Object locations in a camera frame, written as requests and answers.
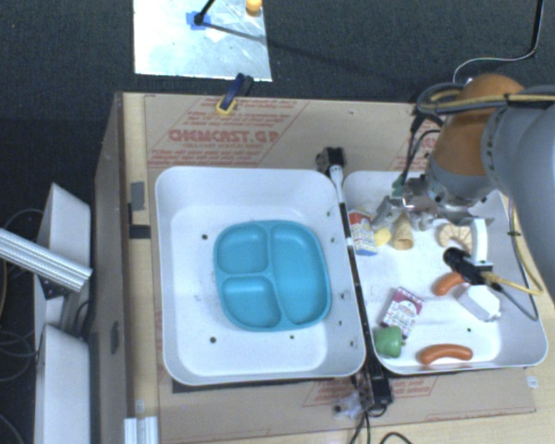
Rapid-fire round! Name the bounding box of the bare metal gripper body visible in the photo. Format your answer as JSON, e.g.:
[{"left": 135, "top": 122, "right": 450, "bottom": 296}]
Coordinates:
[{"left": 399, "top": 176, "right": 481, "bottom": 225}]

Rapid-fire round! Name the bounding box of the beige ice cream cone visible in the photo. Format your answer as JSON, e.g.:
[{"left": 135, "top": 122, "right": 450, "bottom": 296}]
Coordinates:
[{"left": 391, "top": 212, "right": 415, "bottom": 252}]

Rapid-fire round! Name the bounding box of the beige croissant bread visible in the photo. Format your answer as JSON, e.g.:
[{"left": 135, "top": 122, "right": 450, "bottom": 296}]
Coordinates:
[{"left": 435, "top": 223, "right": 474, "bottom": 250}]

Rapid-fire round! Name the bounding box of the colourful printed carton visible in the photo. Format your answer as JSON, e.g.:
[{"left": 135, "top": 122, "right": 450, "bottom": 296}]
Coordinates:
[{"left": 348, "top": 207, "right": 379, "bottom": 257}]

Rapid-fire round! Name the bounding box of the orange sausage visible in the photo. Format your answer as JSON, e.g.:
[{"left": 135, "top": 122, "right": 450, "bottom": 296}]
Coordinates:
[
  {"left": 417, "top": 343, "right": 475, "bottom": 366},
  {"left": 433, "top": 271, "right": 466, "bottom": 297}
]

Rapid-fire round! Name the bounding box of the thin black and white rod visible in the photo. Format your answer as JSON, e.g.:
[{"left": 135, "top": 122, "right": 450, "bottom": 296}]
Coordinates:
[{"left": 331, "top": 166, "right": 381, "bottom": 388}]

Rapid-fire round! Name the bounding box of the pink printed carton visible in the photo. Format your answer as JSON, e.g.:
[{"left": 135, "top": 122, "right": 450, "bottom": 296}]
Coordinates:
[{"left": 379, "top": 286, "right": 425, "bottom": 340}]

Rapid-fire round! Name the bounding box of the white carton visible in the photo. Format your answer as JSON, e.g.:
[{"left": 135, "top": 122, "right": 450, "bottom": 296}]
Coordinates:
[{"left": 454, "top": 283, "right": 503, "bottom": 323}]

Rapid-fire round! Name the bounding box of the white plastic tray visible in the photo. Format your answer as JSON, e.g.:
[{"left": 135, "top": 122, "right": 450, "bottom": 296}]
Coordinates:
[
  {"left": 154, "top": 165, "right": 368, "bottom": 387},
  {"left": 341, "top": 169, "right": 549, "bottom": 376}
]

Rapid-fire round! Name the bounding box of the green bell pepper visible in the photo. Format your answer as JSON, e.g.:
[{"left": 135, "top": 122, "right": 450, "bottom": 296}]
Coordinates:
[{"left": 373, "top": 325, "right": 405, "bottom": 358}]

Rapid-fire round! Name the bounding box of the blue divided plate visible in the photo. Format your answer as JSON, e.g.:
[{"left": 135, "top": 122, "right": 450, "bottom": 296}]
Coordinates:
[{"left": 212, "top": 219, "right": 333, "bottom": 333}]

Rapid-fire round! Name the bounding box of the brown cardboard board red print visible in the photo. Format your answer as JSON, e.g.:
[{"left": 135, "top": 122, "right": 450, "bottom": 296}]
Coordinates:
[{"left": 142, "top": 93, "right": 537, "bottom": 444}]

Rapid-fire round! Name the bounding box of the black cylinder on white bracket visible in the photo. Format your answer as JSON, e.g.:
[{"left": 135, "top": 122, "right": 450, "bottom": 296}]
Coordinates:
[{"left": 442, "top": 217, "right": 495, "bottom": 287}]

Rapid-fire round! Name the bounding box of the black block with thin wires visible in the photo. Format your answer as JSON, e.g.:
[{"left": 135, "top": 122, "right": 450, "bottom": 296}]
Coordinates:
[
  {"left": 351, "top": 371, "right": 394, "bottom": 416},
  {"left": 315, "top": 146, "right": 349, "bottom": 174}
]

